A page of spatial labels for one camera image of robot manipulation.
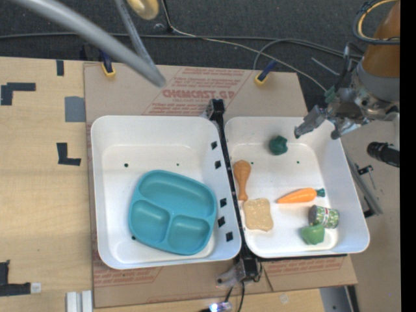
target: blue plate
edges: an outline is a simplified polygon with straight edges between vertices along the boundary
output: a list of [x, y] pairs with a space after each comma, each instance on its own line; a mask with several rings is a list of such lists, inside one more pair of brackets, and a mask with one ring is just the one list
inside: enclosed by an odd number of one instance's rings
[[205, 248], [215, 218], [216, 198], [208, 186], [164, 170], [142, 176], [129, 208], [129, 227], [138, 241], [181, 255]]

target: dark background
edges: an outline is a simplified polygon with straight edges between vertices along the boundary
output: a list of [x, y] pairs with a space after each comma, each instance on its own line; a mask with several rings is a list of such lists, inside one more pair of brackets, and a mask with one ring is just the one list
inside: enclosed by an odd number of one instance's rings
[[[112, 0], [59, 0], [78, 11], [109, 33], [125, 33]], [[259, 50], [268, 40], [260, 38], [295, 38], [343, 51], [347, 42], [365, 49], [366, 44], [354, 38], [352, 24], [362, 4], [370, 0], [166, 0], [172, 25], [183, 32], [198, 36], [253, 36], [256, 39], [228, 39]], [[391, 5], [377, 8], [365, 21], [365, 33], [372, 35]], [[55, 33], [67, 31], [30, 10], [0, 0], [0, 56], [41, 59], [80, 60], [84, 40], [77, 36], [29, 36], [10, 38], [11, 34]], [[163, 9], [159, 16], [145, 21], [131, 12], [136, 27], [156, 64], [252, 69], [256, 53], [234, 45], [204, 40], [152, 38], [148, 35], [172, 35]], [[130, 46], [127, 36], [118, 37]], [[296, 44], [278, 44], [266, 51], [277, 59], [293, 65], [312, 76], [325, 88], [338, 77], [313, 61], [340, 72], [341, 57]], [[91, 59], [98, 52], [90, 51]], [[269, 58], [261, 57], [257, 69], [263, 69]], [[279, 70], [292, 69], [279, 65]], [[323, 90], [307, 77], [300, 83], [308, 108], [324, 105]], [[349, 78], [343, 86], [348, 85]]]

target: blue clamp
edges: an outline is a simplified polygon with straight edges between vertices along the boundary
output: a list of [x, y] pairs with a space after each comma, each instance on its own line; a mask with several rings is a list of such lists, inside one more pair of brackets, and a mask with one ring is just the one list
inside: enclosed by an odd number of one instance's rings
[[258, 86], [261, 86], [265, 83], [267, 79], [267, 75], [272, 71], [272, 69], [278, 64], [276, 60], [272, 60], [268, 63], [266, 68], [257, 74], [257, 76], [254, 78], [254, 83]]
[[99, 51], [99, 56], [100, 56], [101, 61], [102, 61], [101, 67], [103, 68], [105, 76], [107, 76], [107, 77], [114, 76], [114, 74], [116, 73], [116, 70], [112, 66], [110, 56], [108, 54], [106, 54], [106, 52], [104, 52], [100, 49], [98, 51]]

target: bread slice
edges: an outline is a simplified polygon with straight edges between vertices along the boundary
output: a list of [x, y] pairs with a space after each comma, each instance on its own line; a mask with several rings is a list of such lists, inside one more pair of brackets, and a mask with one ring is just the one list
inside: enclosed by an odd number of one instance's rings
[[247, 200], [243, 203], [246, 227], [251, 230], [270, 231], [273, 219], [270, 214], [270, 202], [266, 198]]

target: can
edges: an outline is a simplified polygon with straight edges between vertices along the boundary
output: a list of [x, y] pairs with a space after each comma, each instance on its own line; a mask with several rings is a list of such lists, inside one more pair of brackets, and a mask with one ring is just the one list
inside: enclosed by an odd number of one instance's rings
[[324, 228], [335, 229], [339, 223], [339, 211], [313, 205], [309, 210], [308, 220], [311, 226], [322, 224]]

